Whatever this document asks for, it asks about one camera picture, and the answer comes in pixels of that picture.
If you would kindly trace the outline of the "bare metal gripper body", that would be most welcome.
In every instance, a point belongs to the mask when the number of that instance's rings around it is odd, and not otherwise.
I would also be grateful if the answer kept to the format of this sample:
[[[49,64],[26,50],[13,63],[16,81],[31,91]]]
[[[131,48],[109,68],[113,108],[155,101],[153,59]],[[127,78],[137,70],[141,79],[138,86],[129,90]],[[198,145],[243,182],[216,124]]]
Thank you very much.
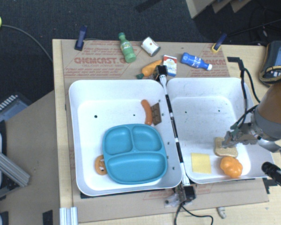
[[[233,132],[233,141],[244,145],[257,144],[257,135],[253,129],[252,123],[244,123],[240,128]]]

